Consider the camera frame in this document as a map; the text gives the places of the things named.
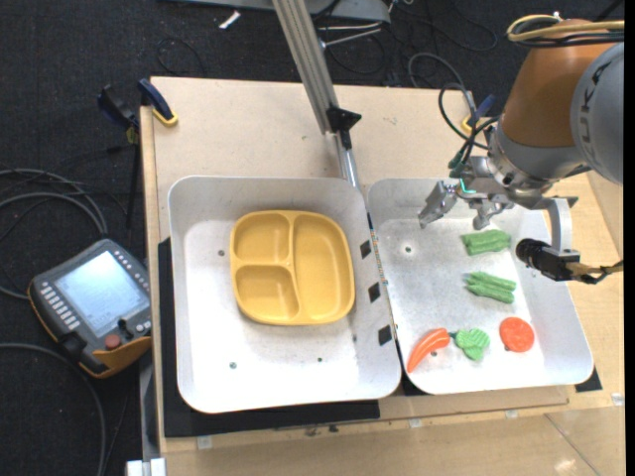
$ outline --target black bracket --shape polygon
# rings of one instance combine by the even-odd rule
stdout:
[[[359,120],[361,120],[361,115],[346,109],[330,106],[326,110],[326,118],[328,118],[331,130],[339,133],[341,146],[344,147],[344,150],[350,150],[353,145],[350,141],[349,131]]]

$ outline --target black floor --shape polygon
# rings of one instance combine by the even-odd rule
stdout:
[[[327,61],[336,83],[441,88],[453,77],[438,61],[421,59],[414,79],[408,73],[412,55],[430,53],[460,73],[477,102],[495,95],[498,113],[527,53],[504,39],[514,20],[555,11],[594,20],[607,9],[607,18],[623,19],[614,1],[415,0],[393,10],[392,27],[333,47]],[[104,85],[136,109],[136,82],[151,75],[299,81],[276,16],[244,11],[220,30],[231,12],[155,0],[0,0],[0,287],[23,293],[36,273],[99,237],[70,203],[6,204],[51,189],[16,169],[87,183],[109,236],[144,259],[141,186],[128,231],[133,153],[123,129],[97,109]],[[0,344],[57,351],[27,302],[0,295],[0,313]],[[105,474],[122,475],[126,461],[142,457],[137,368],[90,383],[106,419]],[[0,474],[95,474],[100,442],[93,396],[73,371],[47,354],[0,350]]]

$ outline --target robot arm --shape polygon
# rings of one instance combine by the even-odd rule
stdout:
[[[546,209],[552,223],[551,245],[523,240],[517,256],[553,280],[594,284],[620,271],[621,263],[610,268],[581,264],[571,245],[569,210],[576,199],[545,193],[560,179],[590,170],[623,184],[623,22],[529,18],[549,21],[551,26],[523,32],[530,20],[522,19],[508,30],[511,40],[533,48],[501,118],[485,132],[487,157],[464,158],[453,170],[459,183],[440,181],[419,220],[425,228],[443,217],[458,198],[476,209],[477,230],[515,204]],[[621,33],[599,30],[620,26]]]

